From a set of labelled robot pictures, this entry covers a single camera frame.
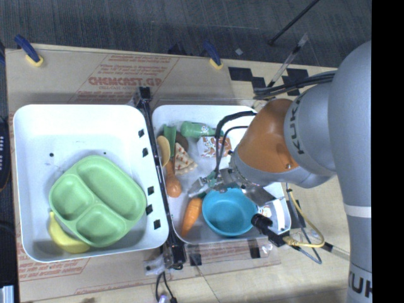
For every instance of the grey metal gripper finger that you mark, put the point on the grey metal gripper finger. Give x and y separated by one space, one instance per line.
198 186

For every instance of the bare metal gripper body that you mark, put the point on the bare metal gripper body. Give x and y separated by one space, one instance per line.
229 178

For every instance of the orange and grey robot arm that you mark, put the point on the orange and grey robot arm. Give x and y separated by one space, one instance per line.
315 131

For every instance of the orange-brown drumstick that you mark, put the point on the orange-brown drumstick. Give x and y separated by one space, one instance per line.
173 185

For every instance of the orange carrot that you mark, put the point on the orange carrot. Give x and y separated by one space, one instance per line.
192 215

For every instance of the pizza slice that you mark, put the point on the pizza slice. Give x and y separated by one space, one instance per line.
183 161

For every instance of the blue bowl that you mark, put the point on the blue bowl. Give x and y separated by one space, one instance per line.
227 211

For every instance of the white carton, orange print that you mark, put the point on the white carton, orange print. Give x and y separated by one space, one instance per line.
210 146

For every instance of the thin black rod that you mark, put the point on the thin black rod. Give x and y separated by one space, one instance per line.
156 166

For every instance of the brown round toy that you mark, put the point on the brown round toy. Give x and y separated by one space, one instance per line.
183 140

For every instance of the green bottle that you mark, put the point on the green bottle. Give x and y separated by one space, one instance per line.
194 129

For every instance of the white plastic tray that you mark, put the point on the white plastic tray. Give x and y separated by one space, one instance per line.
79 128
195 112

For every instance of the green divided plate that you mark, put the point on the green divided plate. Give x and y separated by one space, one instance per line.
98 200

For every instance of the brown cardboard board, red print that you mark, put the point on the brown cardboard board, red print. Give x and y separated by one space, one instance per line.
189 74

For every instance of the yellow banana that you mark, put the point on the yellow banana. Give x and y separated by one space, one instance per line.
64 240

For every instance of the black cylinder on white bracket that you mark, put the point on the black cylinder on white bracket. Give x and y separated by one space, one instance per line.
262 222

